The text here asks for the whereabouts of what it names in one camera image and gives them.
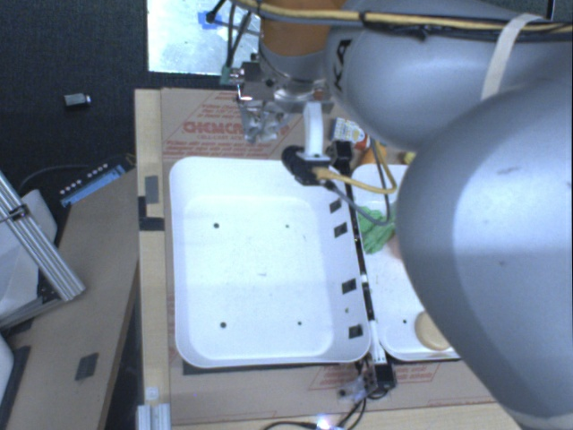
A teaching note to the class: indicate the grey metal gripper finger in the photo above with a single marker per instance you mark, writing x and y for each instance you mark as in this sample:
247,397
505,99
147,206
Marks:
275,126
253,123

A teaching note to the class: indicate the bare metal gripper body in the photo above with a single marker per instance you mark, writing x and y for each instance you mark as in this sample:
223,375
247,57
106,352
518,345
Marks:
295,97

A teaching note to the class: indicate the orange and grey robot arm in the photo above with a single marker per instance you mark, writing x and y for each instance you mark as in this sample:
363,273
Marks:
447,173

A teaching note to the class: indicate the white yellow blue packet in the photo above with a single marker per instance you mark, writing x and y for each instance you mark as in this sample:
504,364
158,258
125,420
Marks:
345,130

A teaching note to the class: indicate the small yellow round toy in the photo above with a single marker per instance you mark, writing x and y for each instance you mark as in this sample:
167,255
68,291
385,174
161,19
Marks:
408,157

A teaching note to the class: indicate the white plastic tray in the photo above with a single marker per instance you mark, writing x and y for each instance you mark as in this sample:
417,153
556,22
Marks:
255,267
394,294

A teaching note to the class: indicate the green broccoli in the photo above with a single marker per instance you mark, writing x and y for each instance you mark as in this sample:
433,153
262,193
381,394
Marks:
373,235

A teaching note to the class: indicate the thin black and white rod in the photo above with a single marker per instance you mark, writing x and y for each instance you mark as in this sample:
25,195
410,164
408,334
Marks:
363,271

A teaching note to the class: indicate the small black and silver cylinder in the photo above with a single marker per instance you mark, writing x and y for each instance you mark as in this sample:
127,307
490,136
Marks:
77,100

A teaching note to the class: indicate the beige round biscuit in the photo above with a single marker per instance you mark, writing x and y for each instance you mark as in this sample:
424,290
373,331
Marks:
430,332

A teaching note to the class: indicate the brown cardboard board red print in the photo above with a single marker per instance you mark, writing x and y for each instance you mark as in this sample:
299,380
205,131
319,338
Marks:
250,397

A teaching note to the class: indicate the black cylinder on white bracket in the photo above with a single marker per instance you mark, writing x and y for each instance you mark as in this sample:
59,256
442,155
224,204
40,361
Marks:
312,128

